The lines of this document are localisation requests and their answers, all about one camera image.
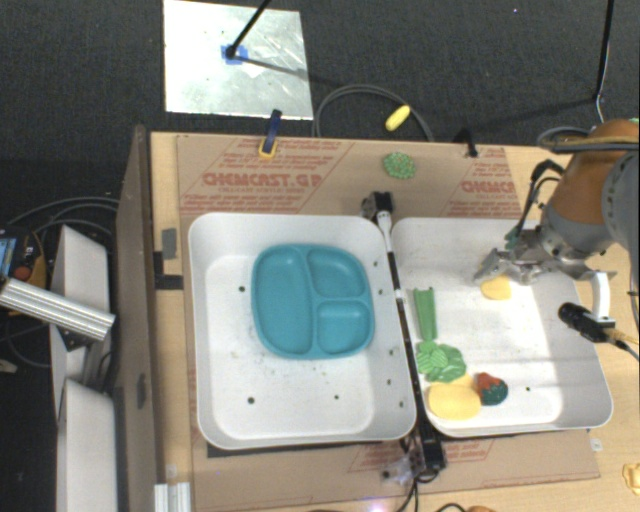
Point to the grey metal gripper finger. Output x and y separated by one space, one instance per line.
522 275
487 265

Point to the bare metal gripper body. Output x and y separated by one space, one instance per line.
542 260

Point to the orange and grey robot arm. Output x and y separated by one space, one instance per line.
580 195

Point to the small yellow round slice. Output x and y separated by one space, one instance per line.
496 290

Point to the white plastic tray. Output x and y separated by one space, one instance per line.
300 400
525 350

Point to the green celery stick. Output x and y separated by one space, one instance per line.
425 312

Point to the thin black and white rod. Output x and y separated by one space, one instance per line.
397 280

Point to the green lettuce leaf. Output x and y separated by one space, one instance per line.
442 362

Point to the red and green strawberry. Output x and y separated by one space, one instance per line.
492 390

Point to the green dotted round toy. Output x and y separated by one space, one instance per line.
399 166

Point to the large yellow round slice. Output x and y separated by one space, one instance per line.
452 402

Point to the yellow oblong toy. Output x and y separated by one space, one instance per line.
397 118

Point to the blue divided plate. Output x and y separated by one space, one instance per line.
310 300

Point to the brown cardboard board red print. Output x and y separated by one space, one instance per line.
310 175

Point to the pale yellow flat toy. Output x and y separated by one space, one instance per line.
632 479

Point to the black cylinder on white bracket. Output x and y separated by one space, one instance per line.
582 320

